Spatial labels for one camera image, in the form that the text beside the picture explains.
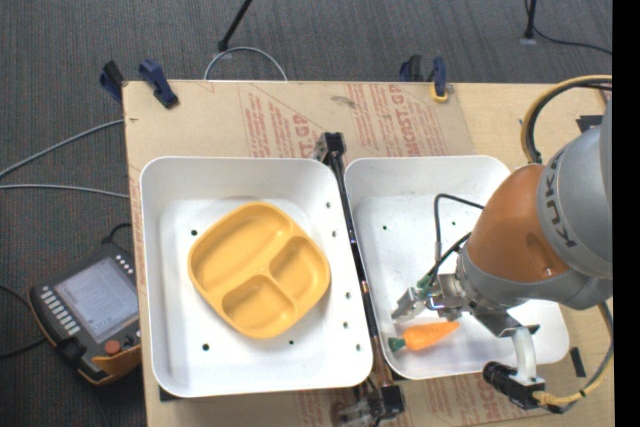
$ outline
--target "gray cable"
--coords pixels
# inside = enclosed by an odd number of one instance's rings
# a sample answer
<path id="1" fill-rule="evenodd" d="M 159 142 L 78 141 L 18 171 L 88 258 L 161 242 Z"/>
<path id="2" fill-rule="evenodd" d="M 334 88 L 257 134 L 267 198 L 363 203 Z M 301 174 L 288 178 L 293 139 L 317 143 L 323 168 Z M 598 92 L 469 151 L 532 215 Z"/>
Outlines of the gray cable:
<path id="1" fill-rule="evenodd" d="M 209 63 L 209 66 L 207 66 L 207 70 L 204 72 L 203 80 L 209 80 L 207 78 L 209 76 L 209 72 L 211 71 L 211 68 L 213 68 L 213 65 L 218 61 L 218 59 L 220 59 L 221 57 L 223 57 L 223 56 L 225 56 L 225 55 L 227 55 L 227 54 L 229 54 L 231 52 L 235 52 L 237 50 L 248 50 L 248 51 L 251 51 L 251 52 L 258 52 L 259 54 L 265 56 L 267 59 L 269 59 L 269 61 L 271 61 L 274 64 L 274 66 L 276 68 L 278 68 L 278 71 L 280 71 L 280 73 L 282 73 L 282 76 L 284 77 L 284 81 L 285 82 L 289 82 L 289 79 L 287 78 L 287 75 L 285 74 L 284 70 L 282 69 L 282 67 L 278 64 L 278 62 L 273 57 L 271 57 L 266 52 L 263 52 L 259 48 L 253 48 L 253 47 L 233 47 L 233 48 L 229 48 L 228 50 L 225 50 L 224 52 L 219 53 Z"/>
<path id="2" fill-rule="evenodd" d="M 0 171 L 0 178 L 3 178 L 4 176 L 8 175 L 9 173 L 11 173 L 12 171 L 15 171 L 16 169 L 18 169 L 19 167 L 24 166 L 25 164 L 28 164 L 29 162 L 37 159 L 38 157 L 42 157 L 43 155 L 49 153 L 50 151 L 53 151 L 57 148 L 60 148 L 60 146 L 64 146 L 65 144 L 71 143 L 73 141 L 76 141 L 78 139 L 80 139 L 81 137 L 84 137 L 86 135 L 89 134 L 93 134 L 94 132 L 97 132 L 98 130 L 102 130 L 104 128 L 108 128 L 111 127 L 113 125 L 117 125 L 120 123 L 123 123 L 124 121 L 121 119 L 118 119 L 116 121 L 110 121 L 109 123 L 104 123 L 103 125 L 99 125 L 97 127 L 91 128 L 89 130 L 86 130 L 85 132 L 82 132 L 78 135 L 74 135 L 73 137 L 70 137 L 69 139 L 65 139 L 62 142 L 59 142 L 58 144 L 54 144 L 53 146 L 50 146 L 49 148 L 42 150 L 41 152 L 36 153 L 35 155 L 31 155 L 31 157 L 24 159 L 20 162 L 18 162 L 17 164 L 14 164 L 12 166 L 9 166 L 7 169 L 4 169 L 2 171 Z"/>
<path id="3" fill-rule="evenodd" d="M 127 194 L 119 192 L 103 191 L 102 189 L 91 189 L 89 187 L 77 187 L 75 185 L 56 185 L 52 183 L 19 183 L 11 185 L 0 185 L 0 189 L 64 189 L 70 191 L 93 192 L 95 194 L 105 194 L 116 198 L 129 199 Z"/>

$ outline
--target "gray floor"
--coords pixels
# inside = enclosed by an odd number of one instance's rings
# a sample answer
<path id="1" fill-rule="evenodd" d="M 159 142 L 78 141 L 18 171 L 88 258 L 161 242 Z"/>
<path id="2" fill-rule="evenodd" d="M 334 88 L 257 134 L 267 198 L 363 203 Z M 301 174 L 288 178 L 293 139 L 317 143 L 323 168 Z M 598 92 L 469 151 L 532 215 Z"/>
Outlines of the gray floor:
<path id="1" fill-rule="evenodd" d="M 0 186 L 66 184 L 126 194 L 121 125 L 3 170 L 121 118 L 120 105 L 98 82 L 110 60 L 128 79 L 140 78 L 145 58 L 157 60 L 170 79 L 202 78 L 243 1 L 0 0 Z M 254 0 L 229 45 L 266 52 L 290 80 L 397 81 L 402 62 L 417 53 L 427 66 L 442 56 L 449 82 L 556 83 L 611 74 L 612 3 L 538 0 L 537 32 L 523 44 L 525 0 Z M 269 59 L 251 51 L 220 59 L 208 76 L 281 78 Z M 128 220 L 122 198 L 1 189 L 0 284 L 24 296 L 30 284 Z M 131 247 L 128 230 L 116 240 Z M 29 311 L 0 290 L 0 352 L 38 335 Z M 101 408 L 113 427 L 144 425 L 140 372 L 94 390 L 47 344 L 0 360 L 0 425 L 107 425 Z"/>

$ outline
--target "wooden table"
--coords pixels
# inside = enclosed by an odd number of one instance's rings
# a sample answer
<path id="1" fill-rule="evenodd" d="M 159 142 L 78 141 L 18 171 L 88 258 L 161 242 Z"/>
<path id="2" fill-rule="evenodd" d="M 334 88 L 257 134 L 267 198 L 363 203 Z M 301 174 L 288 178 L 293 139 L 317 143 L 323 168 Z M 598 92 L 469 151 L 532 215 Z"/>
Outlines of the wooden table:
<path id="1" fill-rule="evenodd" d="M 171 80 L 170 84 L 180 99 L 171 109 L 153 97 L 145 82 L 131 81 L 123 89 L 145 397 L 151 427 L 330 427 L 327 404 L 336 391 L 160 400 L 149 354 L 140 211 L 139 178 L 149 161 L 166 155 L 308 157 L 317 137 L 331 131 L 344 134 L 349 161 L 372 156 L 478 154 L 493 156 L 513 170 L 526 163 L 520 145 L 521 120 L 532 102 L 552 86 L 450 84 L 448 101 L 439 102 L 427 83 Z M 535 132 L 543 160 L 579 135 L 578 117 L 600 115 L 604 107 L 599 92 L 585 89 L 570 90 L 549 103 Z M 563 308 L 562 312 L 571 346 L 579 349 L 587 375 L 591 375 L 609 343 L 604 322 L 596 308 L 583 312 Z M 539 366 L 539 372 L 547 389 L 556 395 L 573 393 L 585 384 L 585 379 L 575 376 L 568 356 Z M 613 373 L 564 415 L 522 411 L 478 374 L 403 381 L 401 385 L 408 411 L 383 425 L 615 424 Z"/>

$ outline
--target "carrot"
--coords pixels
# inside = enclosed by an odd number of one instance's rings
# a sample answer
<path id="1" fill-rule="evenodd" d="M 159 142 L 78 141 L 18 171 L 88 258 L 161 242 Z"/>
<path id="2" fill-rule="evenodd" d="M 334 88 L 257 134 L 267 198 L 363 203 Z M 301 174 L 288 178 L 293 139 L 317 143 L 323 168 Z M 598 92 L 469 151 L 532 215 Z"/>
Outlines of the carrot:
<path id="1" fill-rule="evenodd" d="M 460 323 L 456 320 L 411 326 L 405 330 L 402 338 L 389 337 L 389 348 L 392 352 L 396 352 L 404 346 L 412 351 L 424 349 L 453 333 L 459 326 Z"/>

